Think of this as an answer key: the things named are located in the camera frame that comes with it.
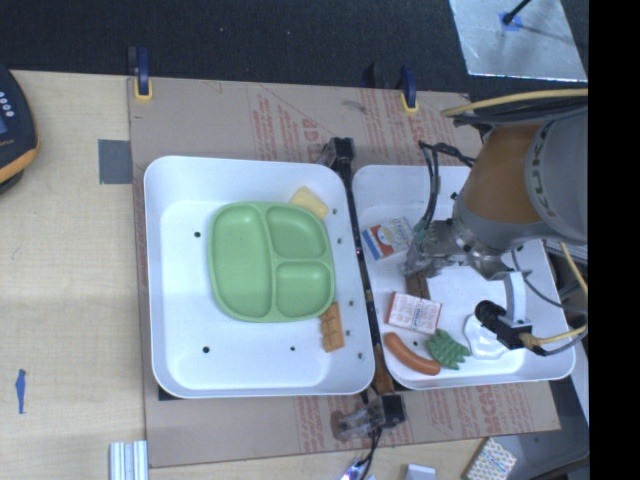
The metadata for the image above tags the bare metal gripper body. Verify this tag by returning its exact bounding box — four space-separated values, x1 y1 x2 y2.
407 219 512 282

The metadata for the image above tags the brown chocolate bar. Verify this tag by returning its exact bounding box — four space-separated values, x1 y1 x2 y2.
405 272 432 301

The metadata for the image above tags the white blue red carton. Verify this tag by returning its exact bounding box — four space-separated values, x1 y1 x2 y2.
360 216 417 262

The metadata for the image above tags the orange and white packet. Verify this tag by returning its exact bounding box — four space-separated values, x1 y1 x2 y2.
384 291 444 335

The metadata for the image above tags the thin black and white rod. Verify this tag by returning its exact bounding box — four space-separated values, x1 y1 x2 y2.
335 153 397 395

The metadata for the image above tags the white plastic tray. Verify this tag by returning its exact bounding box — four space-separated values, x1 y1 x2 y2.
351 163 577 391
143 155 377 400

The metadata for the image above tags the green lettuce leaf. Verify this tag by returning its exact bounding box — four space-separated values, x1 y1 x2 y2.
425 328 473 371

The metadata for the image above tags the white fried egg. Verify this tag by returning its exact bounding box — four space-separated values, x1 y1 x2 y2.
461 312 512 361

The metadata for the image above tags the red sausage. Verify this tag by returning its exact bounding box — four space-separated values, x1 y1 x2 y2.
382 331 443 377

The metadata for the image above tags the orange waffle biscuit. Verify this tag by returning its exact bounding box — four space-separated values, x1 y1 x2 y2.
318 301 347 354

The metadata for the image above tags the yellow cheese slice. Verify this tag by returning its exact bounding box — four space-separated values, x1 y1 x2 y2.
289 185 331 221

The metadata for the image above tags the green divided plate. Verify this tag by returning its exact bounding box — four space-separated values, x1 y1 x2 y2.
206 201 337 325

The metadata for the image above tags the orange patterned carton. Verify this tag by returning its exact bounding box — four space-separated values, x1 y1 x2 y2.
461 436 518 480

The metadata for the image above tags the brown cardboard board red print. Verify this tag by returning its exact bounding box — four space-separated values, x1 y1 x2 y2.
126 77 562 469

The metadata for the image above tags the black cylinder on white bracket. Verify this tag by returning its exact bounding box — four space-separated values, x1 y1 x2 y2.
473 270 534 352

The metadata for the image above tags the black block with thin wires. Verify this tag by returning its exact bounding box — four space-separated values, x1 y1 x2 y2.
330 392 407 440
317 136 357 170

